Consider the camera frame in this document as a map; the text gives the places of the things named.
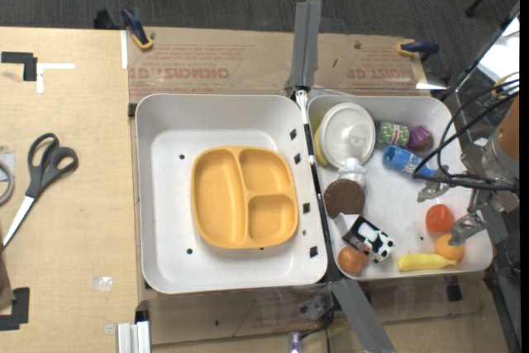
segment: scissors blade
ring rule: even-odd
[[[7,243],[15,235],[15,232],[17,232],[18,227],[20,226],[20,224],[22,224],[22,221],[24,221],[24,218],[26,217],[27,213],[30,211],[31,206],[33,206],[34,202],[35,202],[34,198],[30,196],[24,197],[24,201],[22,202],[20,209],[18,209],[17,215],[15,215],[13,224],[11,224],[11,226],[9,227],[9,231],[6,234],[6,238],[4,238],[3,240],[4,247],[7,246]]]

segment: wooden table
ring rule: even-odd
[[[35,82],[22,80],[22,65],[0,64],[0,145],[16,152],[16,187],[0,207],[1,231],[8,229],[24,198],[26,155],[39,135],[54,132],[62,145],[76,150],[80,163],[46,190],[4,252],[12,287],[30,288],[31,298],[29,322],[17,331],[0,332],[0,351],[114,352],[115,336],[105,328],[134,322],[138,304],[122,32],[4,27],[0,37],[1,51],[31,52],[39,63],[74,64],[74,69],[45,70],[43,93]],[[111,289],[95,289],[97,277],[111,277]],[[489,291],[479,281],[475,288],[477,312],[459,316],[406,322],[391,319],[391,301],[380,304],[397,351],[507,351]],[[361,351],[346,322],[336,322],[328,334],[332,351]],[[286,340],[277,335],[200,341],[153,351],[276,352],[285,349]],[[310,336],[306,344],[307,351],[325,351],[325,332]]]

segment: black scissors handle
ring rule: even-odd
[[[41,162],[38,165],[33,165],[36,150],[47,139],[51,139],[51,143],[42,153]],[[71,159],[71,161],[66,166],[59,168],[59,163],[63,159]],[[59,147],[57,136],[52,132],[48,132],[33,141],[27,154],[27,166],[30,170],[31,181],[27,188],[26,196],[37,199],[46,187],[59,177],[76,170],[79,166],[79,158],[73,149]]]

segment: red tomato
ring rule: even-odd
[[[432,232],[447,232],[454,226],[454,214],[444,204],[436,204],[428,209],[426,225]]]

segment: purple onion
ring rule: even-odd
[[[433,147],[433,136],[424,126],[416,126],[410,130],[407,147],[414,151],[430,149]]]

